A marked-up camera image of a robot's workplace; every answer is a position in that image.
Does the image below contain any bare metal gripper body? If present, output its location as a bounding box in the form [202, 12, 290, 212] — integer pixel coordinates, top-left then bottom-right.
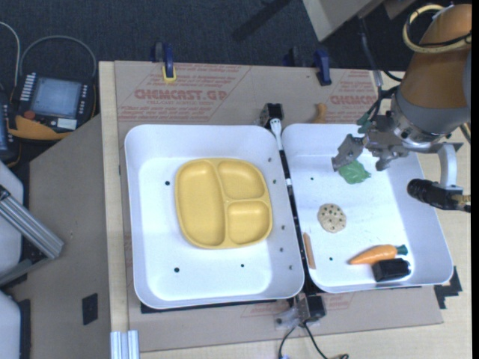
[364, 111, 426, 159]

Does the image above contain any yellow divided plate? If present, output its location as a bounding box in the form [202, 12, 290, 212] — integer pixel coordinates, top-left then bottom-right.
[174, 157, 274, 251]

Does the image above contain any black cylinder on white bracket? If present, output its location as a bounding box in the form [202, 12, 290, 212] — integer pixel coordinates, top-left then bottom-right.
[406, 141, 466, 212]

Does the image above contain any thin black and white rod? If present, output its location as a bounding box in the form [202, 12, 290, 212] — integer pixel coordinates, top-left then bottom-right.
[269, 117, 310, 295]

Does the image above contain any orange curved toy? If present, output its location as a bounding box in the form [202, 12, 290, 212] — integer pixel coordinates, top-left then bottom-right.
[311, 102, 329, 124]

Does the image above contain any black block with thin wires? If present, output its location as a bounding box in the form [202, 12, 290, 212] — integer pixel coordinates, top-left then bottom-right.
[293, 295, 327, 328]
[260, 102, 284, 127]

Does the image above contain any brown cardboard board red print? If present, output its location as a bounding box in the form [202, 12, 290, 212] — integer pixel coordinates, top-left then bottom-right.
[113, 60, 445, 353]

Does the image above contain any orange carrot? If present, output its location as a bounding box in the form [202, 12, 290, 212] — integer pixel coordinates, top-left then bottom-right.
[349, 243, 409, 266]

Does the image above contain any white plastic tray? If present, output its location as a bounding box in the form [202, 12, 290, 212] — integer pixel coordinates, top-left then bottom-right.
[123, 123, 306, 310]
[280, 122, 455, 295]

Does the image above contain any black box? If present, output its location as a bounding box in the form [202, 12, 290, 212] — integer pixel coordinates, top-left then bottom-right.
[371, 257, 412, 283]

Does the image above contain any thin orange stick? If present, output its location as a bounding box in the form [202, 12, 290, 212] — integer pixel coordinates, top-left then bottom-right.
[302, 232, 317, 270]

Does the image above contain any green lettuce leaf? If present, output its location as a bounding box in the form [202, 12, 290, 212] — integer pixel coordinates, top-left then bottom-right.
[338, 159, 373, 185]

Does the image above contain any beige biscuit with green dots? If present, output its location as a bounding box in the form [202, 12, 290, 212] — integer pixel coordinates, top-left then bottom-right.
[317, 203, 347, 234]

